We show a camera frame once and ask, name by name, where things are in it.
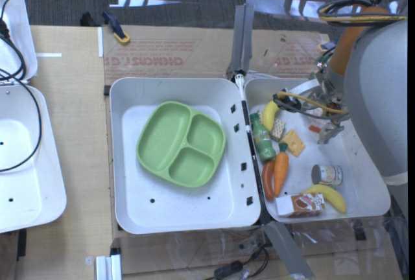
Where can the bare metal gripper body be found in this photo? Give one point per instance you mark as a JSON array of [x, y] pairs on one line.
[[331, 95]]

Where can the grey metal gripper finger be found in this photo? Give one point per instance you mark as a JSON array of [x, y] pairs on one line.
[[323, 137], [336, 132]]

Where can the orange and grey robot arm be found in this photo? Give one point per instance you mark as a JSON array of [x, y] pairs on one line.
[[376, 84]]

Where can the red and white packet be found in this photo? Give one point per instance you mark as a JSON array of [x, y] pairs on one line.
[[314, 128]]

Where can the yellow cheese slice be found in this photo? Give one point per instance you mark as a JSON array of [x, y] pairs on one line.
[[293, 142]]

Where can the small white can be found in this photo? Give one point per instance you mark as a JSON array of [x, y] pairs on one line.
[[329, 175]]

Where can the beige waffle biscuit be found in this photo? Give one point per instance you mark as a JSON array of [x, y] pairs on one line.
[[278, 130]]

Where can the orange carrot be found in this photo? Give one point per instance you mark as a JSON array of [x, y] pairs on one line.
[[280, 168]]

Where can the yellow banana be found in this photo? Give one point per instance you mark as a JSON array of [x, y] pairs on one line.
[[330, 196], [268, 115]]

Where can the green plastic bottle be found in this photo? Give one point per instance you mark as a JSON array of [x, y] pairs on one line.
[[263, 142]]

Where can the white plastic tray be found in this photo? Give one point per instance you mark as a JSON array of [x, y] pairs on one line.
[[16, 39], [19, 175], [353, 194], [142, 207]]

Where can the red orange sausage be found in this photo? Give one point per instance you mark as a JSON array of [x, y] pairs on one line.
[[267, 179]]

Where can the thin black and white rod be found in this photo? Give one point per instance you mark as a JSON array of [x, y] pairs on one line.
[[252, 146]]

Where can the white and brown carton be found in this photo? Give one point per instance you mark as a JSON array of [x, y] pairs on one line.
[[300, 205]]

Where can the green divided plate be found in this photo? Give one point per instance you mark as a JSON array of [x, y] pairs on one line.
[[165, 139]]

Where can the brown cardboard board red print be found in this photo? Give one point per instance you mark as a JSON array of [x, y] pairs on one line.
[[155, 45]]

